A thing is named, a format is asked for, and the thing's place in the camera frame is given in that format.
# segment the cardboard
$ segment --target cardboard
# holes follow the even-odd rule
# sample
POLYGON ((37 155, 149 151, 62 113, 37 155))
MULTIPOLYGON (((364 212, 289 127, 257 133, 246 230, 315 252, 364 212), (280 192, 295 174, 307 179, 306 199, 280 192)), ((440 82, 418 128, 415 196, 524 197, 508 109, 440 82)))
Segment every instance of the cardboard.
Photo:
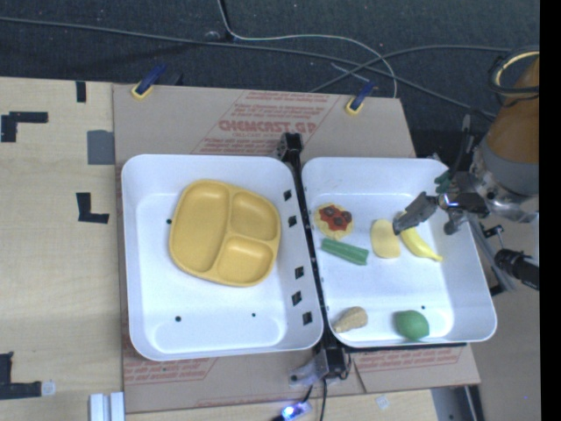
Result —
MULTIPOLYGON (((120 170, 142 153, 275 155, 283 132, 299 132, 302 163, 320 156, 415 157, 401 103, 367 98, 357 116, 345 113, 351 96, 243 89, 157 86, 142 100, 131 85, 113 86, 117 225, 127 413, 297 400, 291 370, 312 350, 215 359, 154 362, 128 337, 120 170)), ((470 346, 355 353, 348 378, 330 395, 357 395, 479 383, 470 346)), ((320 396, 318 385, 312 397, 320 396)))

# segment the blue clamp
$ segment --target blue clamp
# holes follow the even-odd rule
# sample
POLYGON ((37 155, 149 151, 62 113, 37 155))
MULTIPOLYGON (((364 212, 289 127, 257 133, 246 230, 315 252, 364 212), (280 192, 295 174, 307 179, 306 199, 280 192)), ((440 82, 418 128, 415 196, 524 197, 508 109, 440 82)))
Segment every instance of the blue clamp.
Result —
POLYGON ((137 100, 146 98, 152 92, 153 84, 155 84, 158 79, 164 75, 166 68, 166 64, 160 64, 150 70, 143 80, 131 89, 132 96, 134 96, 137 100))
POLYGON ((345 112, 350 116, 356 116, 362 110, 365 98, 370 95, 374 87, 374 82, 367 82, 365 87, 360 90, 359 94, 352 98, 344 107, 345 112))

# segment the white cable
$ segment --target white cable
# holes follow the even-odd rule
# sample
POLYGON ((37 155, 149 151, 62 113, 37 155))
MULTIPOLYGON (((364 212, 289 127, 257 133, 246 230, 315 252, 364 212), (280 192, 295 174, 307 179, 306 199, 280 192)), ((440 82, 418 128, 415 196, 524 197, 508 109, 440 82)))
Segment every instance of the white cable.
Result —
POLYGON ((375 51, 373 48, 369 47, 368 45, 363 44, 362 42, 360 42, 358 40, 355 40, 355 39, 346 38, 345 36, 337 36, 337 35, 334 35, 334 34, 287 34, 287 35, 284 35, 284 36, 273 36, 273 37, 266 37, 266 38, 248 38, 248 37, 245 37, 245 36, 240 36, 239 34, 235 33, 231 29, 230 24, 228 23, 228 18, 226 17, 226 13, 225 13, 224 8, 222 6, 222 1, 217 0, 217 2, 218 2, 218 9, 220 10, 220 15, 222 17, 222 22, 224 24, 224 27, 225 27, 226 31, 231 36, 233 36, 235 39, 244 40, 244 41, 248 41, 248 42, 261 42, 261 41, 268 41, 268 40, 287 40, 287 39, 336 39, 336 40, 343 40, 345 42, 351 42, 352 44, 354 44, 356 46, 360 46, 360 47, 364 48, 368 52, 370 52, 370 53, 374 54, 376 57, 380 58, 380 60, 387 67, 387 69, 389 70, 390 75, 392 76, 392 79, 394 81, 394 98, 397 97, 397 80, 395 79, 394 70, 391 68, 391 66, 388 64, 388 62, 377 51, 375 51))

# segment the black fabric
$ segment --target black fabric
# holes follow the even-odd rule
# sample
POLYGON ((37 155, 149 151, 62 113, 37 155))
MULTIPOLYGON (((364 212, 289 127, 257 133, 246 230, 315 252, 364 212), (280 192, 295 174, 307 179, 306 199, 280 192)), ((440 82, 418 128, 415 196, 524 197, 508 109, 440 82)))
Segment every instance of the black fabric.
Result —
MULTIPOLYGON (((259 38, 321 33, 345 36, 390 54, 428 45, 476 45, 515 49, 538 45, 540 0, 224 0, 231 28, 259 38)), ((87 24, 195 40, 220 40, 225 29, 217 0, 3 0, 0 16, 87 24)), ((138 82, 154 65, 183 74, 188 86, 309 91, 341 73, 330 61, 173 42, 134 39, 71 28, 0 21, 0 75, 76 81, 138 82)), ((363 62, 373 54, 337 39, 291 39, 237 44, 303 49, 363 62)), ((488 69, 499 54, 429 50, 389 60, 394 72, 474 108, 496 113, 487 87, 488 69)), ((382 64, 376 68, 387 71, 382 64)), ((369 71, 373 96, 392 96, 390 79, 369 71)), ((364 83, 344 80, 321 90, 355 94, 364 83)), ((400 84, 419 155, 433 152, 452 161, 466 109, 400 84)), ((483 133, 488 122, 475 118, 483 133)))

